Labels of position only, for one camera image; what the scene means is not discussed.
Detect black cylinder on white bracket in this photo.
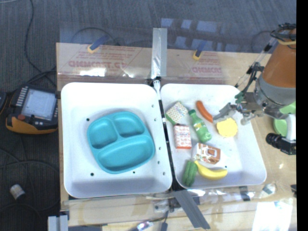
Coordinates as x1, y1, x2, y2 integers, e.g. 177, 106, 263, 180
265, 113, 297, 156

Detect yellow banana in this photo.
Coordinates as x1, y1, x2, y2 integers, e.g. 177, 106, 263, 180
193, 160, 229, 180

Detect white plastic tray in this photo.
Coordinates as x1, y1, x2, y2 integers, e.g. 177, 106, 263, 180
159, 83, 268, 190
60, 82, 173, 199

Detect small grey can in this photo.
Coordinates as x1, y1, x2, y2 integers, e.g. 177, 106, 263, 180
9, 183, 26, 200

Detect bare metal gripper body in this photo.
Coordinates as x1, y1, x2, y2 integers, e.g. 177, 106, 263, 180
235, 91, 289, 120

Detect orange and white carton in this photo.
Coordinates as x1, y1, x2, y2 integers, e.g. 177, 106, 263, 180
173, 124, 193, 150

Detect light green plastic object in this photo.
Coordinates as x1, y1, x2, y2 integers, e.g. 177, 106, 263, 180
272, 101, 297, 137

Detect yellow round biscuit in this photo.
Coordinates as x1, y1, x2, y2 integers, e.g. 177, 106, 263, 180
216, 117, 239, 139

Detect brown cardboard board red print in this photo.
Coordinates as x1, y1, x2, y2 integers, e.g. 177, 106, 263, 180
55, 42, 297, 227

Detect green vegetable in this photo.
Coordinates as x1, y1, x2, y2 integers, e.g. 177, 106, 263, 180
181, 160, 199, 188

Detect orange sausage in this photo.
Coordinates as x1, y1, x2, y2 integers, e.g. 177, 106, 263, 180
195, 100, 214, 124

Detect blue divided plate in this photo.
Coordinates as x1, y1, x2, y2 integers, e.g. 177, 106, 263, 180
86, 111, 156, 175

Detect green bottle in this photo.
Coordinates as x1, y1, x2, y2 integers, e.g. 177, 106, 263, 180
188, 109, 213, 144

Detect green and white patterned carton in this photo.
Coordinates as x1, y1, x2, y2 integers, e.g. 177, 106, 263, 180
165, 101, 189, 126

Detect brown and white carton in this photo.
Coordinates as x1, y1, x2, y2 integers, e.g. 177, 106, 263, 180
192, 142, 221, 166

